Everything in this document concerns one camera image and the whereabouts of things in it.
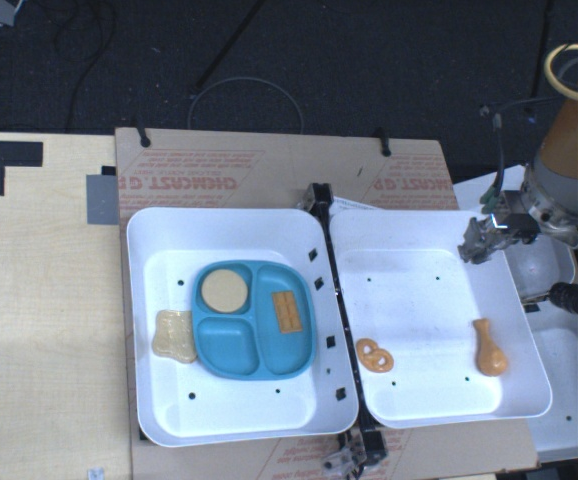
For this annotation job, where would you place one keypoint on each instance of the orange pretzel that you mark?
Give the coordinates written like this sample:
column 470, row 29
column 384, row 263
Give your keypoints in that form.
column 380, row 360

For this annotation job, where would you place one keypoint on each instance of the white paper slip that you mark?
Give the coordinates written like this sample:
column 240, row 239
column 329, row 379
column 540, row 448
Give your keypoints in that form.
column 356, row 204

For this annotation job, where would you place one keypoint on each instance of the blue divided plate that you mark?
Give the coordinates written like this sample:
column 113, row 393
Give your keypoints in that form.
column 229, row 343

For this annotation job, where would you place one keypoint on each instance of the orange chicken drumstick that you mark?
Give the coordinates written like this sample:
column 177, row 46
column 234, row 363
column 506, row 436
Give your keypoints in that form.
column 491, row 360

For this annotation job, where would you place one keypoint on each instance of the white plastic tray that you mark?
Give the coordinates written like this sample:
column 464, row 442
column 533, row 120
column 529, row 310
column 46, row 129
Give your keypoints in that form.
column 169, row 408
column 419, row 308

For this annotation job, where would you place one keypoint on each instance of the thin black rod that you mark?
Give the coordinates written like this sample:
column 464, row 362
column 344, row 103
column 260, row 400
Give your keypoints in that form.
column 341, row 300

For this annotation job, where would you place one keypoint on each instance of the black cylinder on white bracket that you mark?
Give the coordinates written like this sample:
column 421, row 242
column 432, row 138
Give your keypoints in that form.
column 566, row 298

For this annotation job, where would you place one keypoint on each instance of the orange rectangular waffle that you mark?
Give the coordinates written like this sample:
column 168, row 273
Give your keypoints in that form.
column 287, row 312

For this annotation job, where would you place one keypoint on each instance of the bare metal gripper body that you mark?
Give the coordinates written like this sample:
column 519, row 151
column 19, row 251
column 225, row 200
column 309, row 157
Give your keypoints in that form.
column 519, row 228

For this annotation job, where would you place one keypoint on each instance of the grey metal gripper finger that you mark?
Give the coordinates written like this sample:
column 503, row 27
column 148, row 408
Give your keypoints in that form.
column 479, row 252
column 479, row 228

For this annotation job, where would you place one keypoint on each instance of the pale yellow bread slice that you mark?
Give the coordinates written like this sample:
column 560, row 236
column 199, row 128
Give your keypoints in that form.
column 173, row 338

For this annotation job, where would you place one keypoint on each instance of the brown cardboard board, red print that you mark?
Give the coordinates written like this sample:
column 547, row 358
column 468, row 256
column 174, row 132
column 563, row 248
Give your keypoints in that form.
column 269, row 178

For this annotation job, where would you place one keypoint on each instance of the round beige biscuit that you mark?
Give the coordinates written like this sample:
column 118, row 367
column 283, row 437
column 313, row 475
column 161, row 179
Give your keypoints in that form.
column 224, row 291

